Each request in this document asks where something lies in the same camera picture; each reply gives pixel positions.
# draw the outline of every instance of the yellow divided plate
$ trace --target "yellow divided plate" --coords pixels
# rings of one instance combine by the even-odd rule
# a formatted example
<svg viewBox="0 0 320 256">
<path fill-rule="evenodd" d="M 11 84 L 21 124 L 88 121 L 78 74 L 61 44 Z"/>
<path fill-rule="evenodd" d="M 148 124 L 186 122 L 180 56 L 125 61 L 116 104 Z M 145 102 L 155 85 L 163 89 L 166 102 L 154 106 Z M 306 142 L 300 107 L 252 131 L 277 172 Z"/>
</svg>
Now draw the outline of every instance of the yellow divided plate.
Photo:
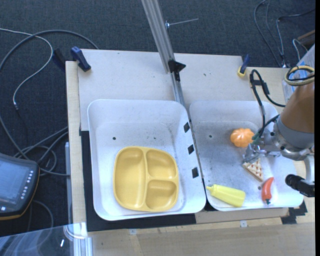
<svg viewBox="0 0 320 256">
<path fill-rule="evenodd" d="M 113 194 L 124 208 L 164 212 L 172 208 L 179 194 L 176 160 L 156 148 L 128 146 L 115 158 Z"/>
</svg>

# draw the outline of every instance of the blue clamp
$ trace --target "blue clamp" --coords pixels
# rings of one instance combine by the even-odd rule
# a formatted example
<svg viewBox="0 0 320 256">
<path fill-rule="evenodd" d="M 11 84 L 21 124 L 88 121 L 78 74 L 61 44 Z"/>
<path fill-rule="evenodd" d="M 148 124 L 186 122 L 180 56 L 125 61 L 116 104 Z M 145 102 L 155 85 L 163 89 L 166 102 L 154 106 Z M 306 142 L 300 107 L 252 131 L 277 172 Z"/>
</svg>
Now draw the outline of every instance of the blue clamp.
<svg viewBox="0 0 320 256">
<path fill-rule="evenodd" d="M 249 54 L 247 54 L 247 55 L 244 57 L 242 66 L 240 66 L 239 69 L 238 69 L 237 74 L 238 74 L 239 77 L 243 78 L 243 77 L 245 76 L 245 74 L 246 74 L 246 68 L 247 68 L 247 66 L 248 66 L 249 60 L 250 60 Z"/>
<path fill-rule="evenodd" d="M 87 72 L 88 70 L 91 69 L 91 66 L 86 61 L 86 58 L 85 58 L 83 52 L 77 46 L 74 46 L 71 48 L 71 55 L 76 61 L 79 61 L 78 66 L 84 72 Z"/>
</svg>

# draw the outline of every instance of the toy pizza slice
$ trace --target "toy pizza slice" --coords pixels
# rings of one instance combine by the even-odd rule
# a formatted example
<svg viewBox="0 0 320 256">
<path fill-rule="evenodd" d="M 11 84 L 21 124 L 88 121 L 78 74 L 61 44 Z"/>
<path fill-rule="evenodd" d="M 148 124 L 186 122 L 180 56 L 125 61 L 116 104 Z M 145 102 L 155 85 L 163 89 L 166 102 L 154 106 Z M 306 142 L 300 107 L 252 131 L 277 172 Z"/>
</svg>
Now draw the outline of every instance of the toy pizza slice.
<svg viewBox="0 0 320 256">
<path fill-rule="evenodd" d="M 252 176 L 254 176 L 258 181 L 263 182 L 263 180 L 264 180 L 264 174 L 263 174 L 263 171 L 262 171 L 262 166 L 261 166 L 260 158 L 258 158 L 258 160 L 255 161 L 254 163 L 244 162 L 244 163 L 242 164 L 242 167 L 243 167 L 248 173 L 250 173 Z"/>
</svg>

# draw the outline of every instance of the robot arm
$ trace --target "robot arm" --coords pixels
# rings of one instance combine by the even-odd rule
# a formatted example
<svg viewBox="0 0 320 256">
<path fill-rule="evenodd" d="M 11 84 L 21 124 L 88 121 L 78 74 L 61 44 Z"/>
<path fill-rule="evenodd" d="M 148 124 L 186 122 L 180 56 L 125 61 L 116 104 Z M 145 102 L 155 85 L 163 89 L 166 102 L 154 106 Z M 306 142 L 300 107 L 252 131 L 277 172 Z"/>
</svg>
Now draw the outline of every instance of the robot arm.
<svg viewBox="0 0 320 256">
<path fill-rule="evenodd" d="M 298 69 L 307 70 L 306 79 L 290 79 Z M 282 155 L 294 161 L 304 161 L 306 179 L 290 174 L 285 182 L 307 197 L 315 196 L 315 71 L 309 66 L 290 69 L 285 81 L 296 90 L 279 116 L 271 120 L 273 130 L 264 130 L 246 149 L 245 162 L 252 162 L 260 156 Z"/>
</svg>

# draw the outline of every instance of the black floor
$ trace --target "black floor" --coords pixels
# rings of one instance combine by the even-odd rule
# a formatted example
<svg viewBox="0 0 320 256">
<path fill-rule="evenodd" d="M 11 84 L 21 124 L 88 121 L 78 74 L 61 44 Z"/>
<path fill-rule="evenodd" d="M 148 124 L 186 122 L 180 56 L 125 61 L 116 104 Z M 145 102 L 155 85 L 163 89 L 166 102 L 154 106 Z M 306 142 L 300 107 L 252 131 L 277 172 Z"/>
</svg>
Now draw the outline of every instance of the black floor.
<svg viewBox="0 0 320 256">
<path fill-rule="evenodd" d="M 252 67 L 282 67 L 284 62 L 287 67 L 294 66 L 299 59 L 293 40 L 314 30 L 316 23 L 315 0 L 159 2 L 164 19 L 169 23 L 198 19 L 170 26 L 169 35 L 175 53 L 242 57 L 249 54 L 249 66 Z M 87 37 L 100 49 L 157 51 L 139 0 L 2 0 L 0 13 L 2 29 L 31 34 L 68 30 Z M 47 32 L 42 36 L 54 50 L 60 49 L 67 60 L 72 60 L 70 49 L 73 46 L 94 48 L 85 39 L 66 32 Z M 26 35 L 0 30 L 0 61 L 24 38 Z M 297 49 L 300 56 L 306 52 L 299 44 Z M 17 47 L 5 62 L 0 62 L 0 116 L 20 148 L 34 145 L 68 125 L 65 74 L 53 61 L 17 91 L 18 111 L 13 105 L 16 88 L 40 69 L 49 56 L 50 47 L 40 39 L 32 39 Z M 57 158 L 56 173 L 66 171 L 67 141 L 68 136 L 64 136 L 53 147 Z M 17 153 L 2 126 L 0 152 L 9 156 Z M 43 152 L 44 149 L 39 148 L 28 156 L 38 160 Z M 50 153 L 41 166 L 50 168 L 53 162 Z M 63 176 L 44 175 L 35 194 L 35 200 L 44 203 L 52 212 L 54 226 L 68 223 L 66 184 Z M 21 218 L 0 221 L 0 236 L 44 229 L 50 225 L 46 209 L 32 203 L 31 218 L 28 210 Z"/>
</svg>

